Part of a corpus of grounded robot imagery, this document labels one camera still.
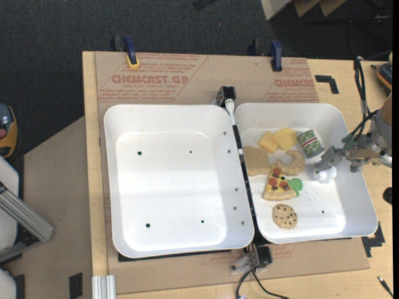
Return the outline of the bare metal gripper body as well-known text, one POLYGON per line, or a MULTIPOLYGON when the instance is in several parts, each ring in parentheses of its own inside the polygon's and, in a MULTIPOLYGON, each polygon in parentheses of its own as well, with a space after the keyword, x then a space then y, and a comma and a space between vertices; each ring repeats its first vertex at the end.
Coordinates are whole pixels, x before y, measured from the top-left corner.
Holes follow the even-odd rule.
POLYGON ((351 133, 342 139, 344 156, 351 162, 351 171, 360 171, 365 164, 392 168, 392 141, 378 132, 360 136, 351 133))

